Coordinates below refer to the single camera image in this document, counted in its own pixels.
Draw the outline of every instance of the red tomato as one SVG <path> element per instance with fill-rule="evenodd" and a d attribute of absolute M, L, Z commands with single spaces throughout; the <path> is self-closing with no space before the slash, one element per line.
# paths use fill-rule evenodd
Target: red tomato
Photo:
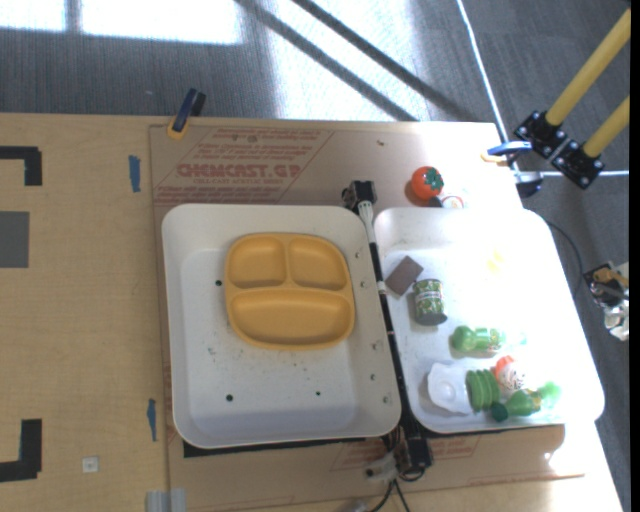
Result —
<path fill-rule="evenodd" d="M 419 167 L 411 176 L 411 189 L 420 199 L 428 201 L 437 196 L 444 186 L 442 176 L 435 167 Z"/>

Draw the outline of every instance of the gray floor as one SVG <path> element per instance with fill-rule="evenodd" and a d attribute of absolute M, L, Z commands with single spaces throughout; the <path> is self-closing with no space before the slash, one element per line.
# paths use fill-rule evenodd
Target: gray floor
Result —
<path fill-rule="evenodd" d="M 212 8 L 184 0 L 173 13 L 158 3 L 143 16 L 135 12 L 139 3 L 49 1 L 49 9 L 60 6 L 51 12 L 37 0 L 4 0 L 0 111 L 172 115 L 195 87 L 207 95 L 203 116 L 495 122 L 514 139 L 513 130 L 553 104 L 630 6 L 225 0 Z M 20 17 L 12 8 L 30 12 Z M 180 11 L 188 12 L 184 19 Z M 563 128 L 584 142 L 629 91 L 626 45 Z M 601 159 L 607 171 L 622 172 L 602 174 L 587 190 L 545 174 L 542 189 L 523 202 L 556 226 L 567 279 L 577 286 L 576 307 L 605 389 L 597 426 L 629 511 L 629 344 L 607 332 L 580 281 L 585 270 L 629 260 L 628 127 Z M 517 165 L 554 170 L 534 154 Z"/>

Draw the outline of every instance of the orange tray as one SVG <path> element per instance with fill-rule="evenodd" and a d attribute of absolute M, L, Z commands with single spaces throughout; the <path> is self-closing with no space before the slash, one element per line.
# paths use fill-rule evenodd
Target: orange tray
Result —
<path fill-rule="evenodd" d="M 347 338 L 355 322 L 344 256 L 311 235 L 236 240 L 225 260 L 225 302 L 236 334 L 263 348 L 327 348 Z"/>

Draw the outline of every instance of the tin can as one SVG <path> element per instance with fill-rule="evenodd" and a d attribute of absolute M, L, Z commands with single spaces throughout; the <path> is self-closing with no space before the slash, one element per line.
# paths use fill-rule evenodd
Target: tin can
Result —
<path fill-rule="evenodd" d="M 444 309 L 442 283 L 438 279 L 423 279 L 413 283 L 416 322 L 438 325 L 447 319 Z"/>

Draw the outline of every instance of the yellow rod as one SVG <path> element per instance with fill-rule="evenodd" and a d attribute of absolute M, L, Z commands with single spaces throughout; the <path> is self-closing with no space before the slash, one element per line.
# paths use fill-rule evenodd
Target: yellow rod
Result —
<path fill-rule="evenodd" d="M 576 103 L 580 101 L 630 37 L 631 8 L 628 8 L 547 111 L 545 119 L 549 124 L 553 126 L 562 124 Z"/>
<path fill-rule="evenodd" d="M 627 96 L 613 111 L 613 114 L 584 143 L 582 151 L 585 155 L 591 158 L 599 156 L 602 150 L 629 124 L 630 98 L 631 96 Z"/>

